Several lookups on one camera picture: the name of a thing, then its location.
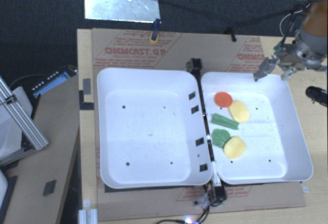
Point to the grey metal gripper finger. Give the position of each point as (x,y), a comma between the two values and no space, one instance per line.
(288,72)
(264,68)

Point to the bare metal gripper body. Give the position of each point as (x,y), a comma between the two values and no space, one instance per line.
(307,57)

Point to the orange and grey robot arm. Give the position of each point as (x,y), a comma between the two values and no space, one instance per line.
(316,15)

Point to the yellow oval toy chip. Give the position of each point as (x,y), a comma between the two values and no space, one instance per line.
(234,147)
(239,112)

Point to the orange round toy slice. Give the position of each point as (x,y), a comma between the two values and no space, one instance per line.
(223,99)

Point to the green toy pea pod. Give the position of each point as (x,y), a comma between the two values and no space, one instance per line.
(224,121)

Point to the white plastic tray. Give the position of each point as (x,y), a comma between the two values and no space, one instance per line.
(146,128)
(264,141)

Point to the thin black and white rod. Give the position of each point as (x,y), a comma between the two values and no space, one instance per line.
(205,120)

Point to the green toy lettuce leaf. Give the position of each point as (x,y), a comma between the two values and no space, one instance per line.
(218,138)

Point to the brown cardboard board red print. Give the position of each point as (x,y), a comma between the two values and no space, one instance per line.
(143,48)

